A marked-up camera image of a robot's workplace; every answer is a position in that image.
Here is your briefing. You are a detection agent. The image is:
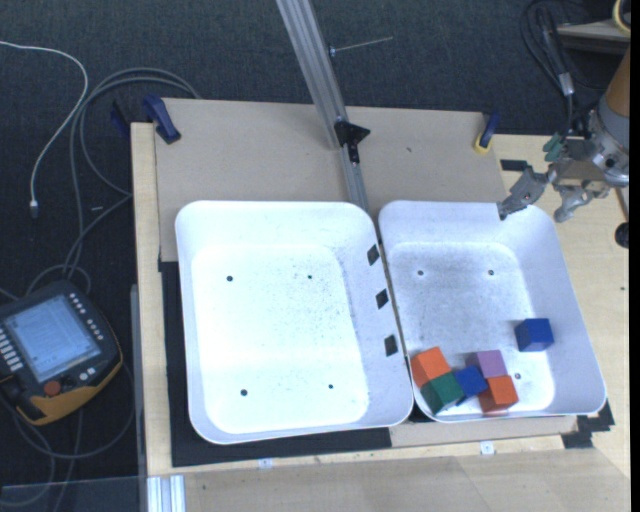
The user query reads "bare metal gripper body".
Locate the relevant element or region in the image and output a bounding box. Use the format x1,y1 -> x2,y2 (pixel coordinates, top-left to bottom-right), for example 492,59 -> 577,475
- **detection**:
547,138 -> 631,195

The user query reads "white plastic tray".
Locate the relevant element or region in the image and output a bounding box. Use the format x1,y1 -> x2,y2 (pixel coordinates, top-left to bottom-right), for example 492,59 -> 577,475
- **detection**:
173,199 -> 416,446
377,199 -> 609,424

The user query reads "blue cube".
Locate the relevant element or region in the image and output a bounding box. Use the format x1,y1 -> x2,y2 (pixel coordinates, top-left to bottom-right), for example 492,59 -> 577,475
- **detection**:
513,317 -> 556,353
453,364 -> 490,402

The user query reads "purple cube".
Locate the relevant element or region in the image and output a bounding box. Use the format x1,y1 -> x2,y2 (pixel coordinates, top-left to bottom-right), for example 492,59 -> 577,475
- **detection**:
465,349 -> 509,380

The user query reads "orange cube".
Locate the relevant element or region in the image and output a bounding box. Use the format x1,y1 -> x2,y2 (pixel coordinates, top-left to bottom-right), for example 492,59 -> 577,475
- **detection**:
477,374 -> 520,414
410,346 -> 453,389

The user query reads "green cube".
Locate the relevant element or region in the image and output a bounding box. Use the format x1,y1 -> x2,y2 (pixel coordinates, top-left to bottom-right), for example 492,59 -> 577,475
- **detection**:
419,372 -> 467,416

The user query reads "brown cardboard board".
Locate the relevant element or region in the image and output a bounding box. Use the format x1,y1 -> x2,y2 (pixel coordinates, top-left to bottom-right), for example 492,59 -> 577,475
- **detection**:
152,97 -> 579,449

